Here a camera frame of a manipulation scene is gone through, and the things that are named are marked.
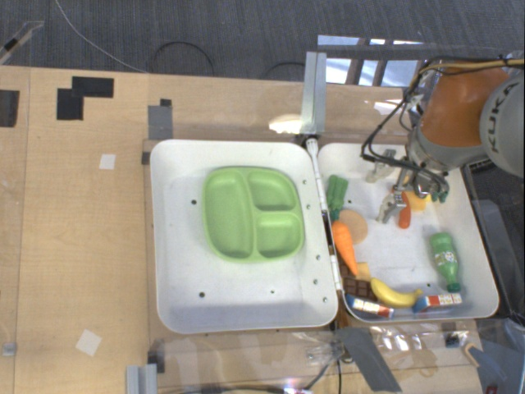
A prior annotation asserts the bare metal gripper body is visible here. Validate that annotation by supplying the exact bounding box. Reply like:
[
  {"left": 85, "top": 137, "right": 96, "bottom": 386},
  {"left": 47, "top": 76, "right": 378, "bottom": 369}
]
[{"left": 391, "top": 165, "right": 450, "bottom": 204}]

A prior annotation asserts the orange sausage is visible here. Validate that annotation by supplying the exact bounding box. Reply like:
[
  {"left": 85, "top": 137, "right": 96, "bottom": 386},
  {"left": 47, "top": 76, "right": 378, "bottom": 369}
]
[{"left": 397, "top": 190, "right": 413, "bottom": 230}]

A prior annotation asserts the yellow rounded block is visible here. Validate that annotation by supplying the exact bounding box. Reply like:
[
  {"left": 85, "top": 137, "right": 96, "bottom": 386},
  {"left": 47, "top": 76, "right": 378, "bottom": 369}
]
[{"left": 409, "top": 192, "right": 432, "bottom": 213}]

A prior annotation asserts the round tan biscuit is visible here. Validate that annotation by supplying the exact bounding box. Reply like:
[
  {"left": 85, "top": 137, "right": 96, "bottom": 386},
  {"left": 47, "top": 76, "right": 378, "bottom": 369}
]
[{"left": 339, "top": 208, "right": 369, "bottom": 246}]

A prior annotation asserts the clear plastic bottle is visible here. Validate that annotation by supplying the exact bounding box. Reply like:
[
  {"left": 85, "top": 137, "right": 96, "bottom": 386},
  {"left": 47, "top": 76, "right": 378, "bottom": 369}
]
[{"left": 365, "top": 149, "right": 398, "bottom": 184}]

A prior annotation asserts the white plastic tray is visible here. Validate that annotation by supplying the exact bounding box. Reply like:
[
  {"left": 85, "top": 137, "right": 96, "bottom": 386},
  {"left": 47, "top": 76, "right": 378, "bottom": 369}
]
[
  {"left": 149, "top": 139, "right": 340, "bottom": 336},
  {"left": 317, "top": 142, "right": 501, "bottom": 324}
]

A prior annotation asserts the orange carrot with green top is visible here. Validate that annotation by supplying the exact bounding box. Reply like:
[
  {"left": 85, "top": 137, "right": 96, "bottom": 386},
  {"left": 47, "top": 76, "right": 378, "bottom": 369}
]
[{"left": 326, "top": 174, "right": 361, "bottom": 277}]

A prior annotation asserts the green plastic bottle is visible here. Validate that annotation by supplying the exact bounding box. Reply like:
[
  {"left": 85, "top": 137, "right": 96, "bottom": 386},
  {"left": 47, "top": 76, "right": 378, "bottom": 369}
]
[{"left": 428, "top": 231, "right": 463, "bottom": 294}]

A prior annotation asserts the thin white and black rod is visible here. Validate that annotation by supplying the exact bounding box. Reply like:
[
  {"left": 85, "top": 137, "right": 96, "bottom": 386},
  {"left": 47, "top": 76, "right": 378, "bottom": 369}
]
[{"left": 305, "top": 136, "right": 344, "bottom": 295}]

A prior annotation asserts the brown chocolate bar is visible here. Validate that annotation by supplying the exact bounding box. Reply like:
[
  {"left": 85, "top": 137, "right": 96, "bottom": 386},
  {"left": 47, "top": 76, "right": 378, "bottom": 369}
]
[{"left": 340, "top": 274, "right": 381, "bottom": 304}]

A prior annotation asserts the yellow banana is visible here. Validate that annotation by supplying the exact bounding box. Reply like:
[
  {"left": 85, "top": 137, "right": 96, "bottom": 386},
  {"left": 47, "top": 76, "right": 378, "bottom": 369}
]
[{"left": 369, "top": 277, "right": 425, "bottom": 309}]

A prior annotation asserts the red white blue carton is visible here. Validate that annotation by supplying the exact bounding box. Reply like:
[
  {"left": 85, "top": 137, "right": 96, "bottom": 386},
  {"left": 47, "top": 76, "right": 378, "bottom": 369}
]
[
  {"left": 411, "top": 292, "right": 464, "bottom": 314},
  {"left": 345, "top": 293, "right": 396, "bottom": 320}
]

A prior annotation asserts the green divided plate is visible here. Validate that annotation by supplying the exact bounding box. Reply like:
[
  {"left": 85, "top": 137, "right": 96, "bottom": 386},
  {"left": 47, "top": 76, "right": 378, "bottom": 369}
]
[{"left": 201, "top": 166, "right": 307, "bottom": 264}]

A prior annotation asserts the pale wooden board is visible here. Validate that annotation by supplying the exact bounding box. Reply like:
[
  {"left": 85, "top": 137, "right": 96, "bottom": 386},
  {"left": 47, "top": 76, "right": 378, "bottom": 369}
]
[{"left": 146, "top": 73, "right": 485, "bottom": 394}]

